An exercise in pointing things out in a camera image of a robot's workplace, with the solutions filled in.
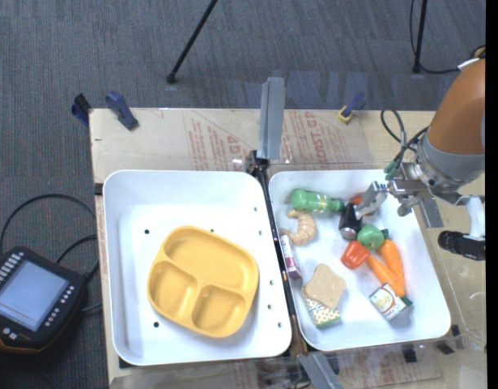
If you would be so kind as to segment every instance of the yellow divided plate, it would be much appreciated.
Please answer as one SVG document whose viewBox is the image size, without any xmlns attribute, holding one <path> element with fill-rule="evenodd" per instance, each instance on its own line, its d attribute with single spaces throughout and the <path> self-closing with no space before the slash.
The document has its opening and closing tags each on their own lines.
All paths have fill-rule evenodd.
<svg viewBox="0 0 498 389">
<path fill-rule="evenodd" d="M 181 226 L 160 246 L 147 294 L 173 322 L 226 337 L 245 321 L 258 281 L 258 264 L 247 250 L 205 229 Z"/>
</svg>

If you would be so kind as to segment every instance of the blue clamp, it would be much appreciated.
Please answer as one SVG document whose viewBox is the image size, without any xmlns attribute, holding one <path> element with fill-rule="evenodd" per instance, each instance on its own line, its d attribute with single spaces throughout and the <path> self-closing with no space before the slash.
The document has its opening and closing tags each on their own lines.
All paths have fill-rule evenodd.
<svg viewBox="0 0 498 389">
<path fill-rule="evenodd" d="M 338 111 L 337 118 L 347 123 L 351 118 L 351 113 L 353 110 L 362 109 L 365 105 L 364 93 L 357 92 L 356 96 L 349 102 L 349 104 L 344 105 L 343 108 Z"/>
<path fill-rule="evenodd" d="M 106 94 L 105 100 L 110 109 L 113 109 L 116 113 L 119 113 L 119 121 L 128 130 L 131 130 L 138 125 L 138 121 L 130 111 L 130 107 L 126 103 L 123 95 L 112 90 Z"/>
<path fill-rule="evenodd" d="M 88 111 L 91 109 L 92 107 L 88 104 L 87 99 L 83 94 L 79 94 L 74 98 L 72 115 L 78 118 L 86 127 L 88 127 Z"/>
</svg>

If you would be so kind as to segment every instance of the orange carrot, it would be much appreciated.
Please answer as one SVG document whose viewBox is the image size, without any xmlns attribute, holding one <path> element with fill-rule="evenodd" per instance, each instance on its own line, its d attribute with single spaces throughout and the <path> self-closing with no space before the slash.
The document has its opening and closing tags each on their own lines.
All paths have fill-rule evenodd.
<svg viewBox="0 0 498 389">
<path fill-rule="evenodd" d="M 398 297 L 405 295 L 405 285 L 384 263 L 370 255 L 368 257 L 368 264 L 381 284 L 389 284 Z"/>
<path fill-rule="evenodd" d="M 378 248 L 378 252 L 381 253 L 385 265 L 387 265 L 387 267 L 398 276 L 401 284 L 403 285 L 403 287 L 405 287 L 402 257 L 400 256 L 400 252 L 398 251 L 398 247 L 396 246 L 396 244 L 390 239 L 386 238 Z"/>
</svg>

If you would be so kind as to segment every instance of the croissant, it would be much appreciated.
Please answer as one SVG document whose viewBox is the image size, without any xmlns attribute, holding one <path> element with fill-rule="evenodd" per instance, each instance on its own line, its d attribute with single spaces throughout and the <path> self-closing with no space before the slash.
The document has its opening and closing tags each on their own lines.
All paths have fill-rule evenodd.
<svg viewBox="0 0 498 389">
<path fill-rule="evenodd" d="M 283 229 L 283 233 L 288 235 L 288 238 L 294 245 L 303 245 L 312 239 L 315 235 L 317 224 L 308 211 L 292 209 L 287 216 L 289 218 L 297 218 L 296 232 L 290 232 L 287 229 Z"/>
</svg>

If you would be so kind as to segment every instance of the screen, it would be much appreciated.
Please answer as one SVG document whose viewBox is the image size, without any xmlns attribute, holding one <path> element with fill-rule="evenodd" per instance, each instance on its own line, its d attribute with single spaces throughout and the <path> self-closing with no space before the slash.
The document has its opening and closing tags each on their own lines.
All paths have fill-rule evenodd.
<svg viewBox="0 0 498 389">
<path fill-rule="evenodd" d="M 36 331 L 69 281 L 24 261 L 0 290 L 0 314 Z"/>
</svg>

